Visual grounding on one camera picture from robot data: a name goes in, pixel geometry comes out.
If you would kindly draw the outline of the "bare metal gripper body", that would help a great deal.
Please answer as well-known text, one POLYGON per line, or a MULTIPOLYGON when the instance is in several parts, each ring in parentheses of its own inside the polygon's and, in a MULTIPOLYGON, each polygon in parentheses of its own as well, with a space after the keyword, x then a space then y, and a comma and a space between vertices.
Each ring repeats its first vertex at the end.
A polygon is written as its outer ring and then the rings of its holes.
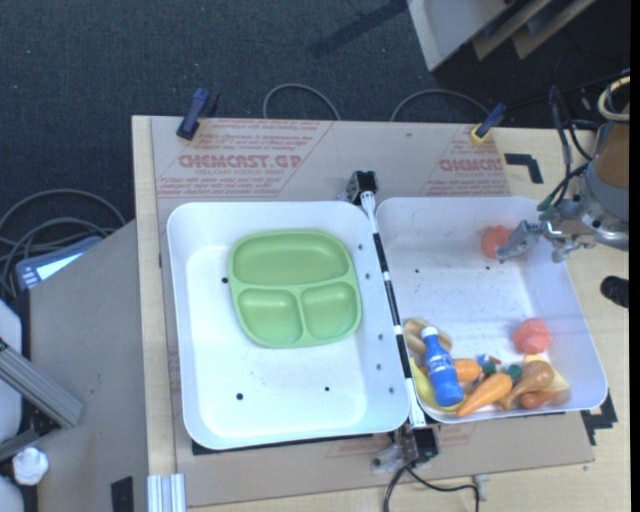
POLYGON ((629 250, 628 223, 586 199, 563 199, 540 214, 541 232, 564 251, 603 245, 629 250))

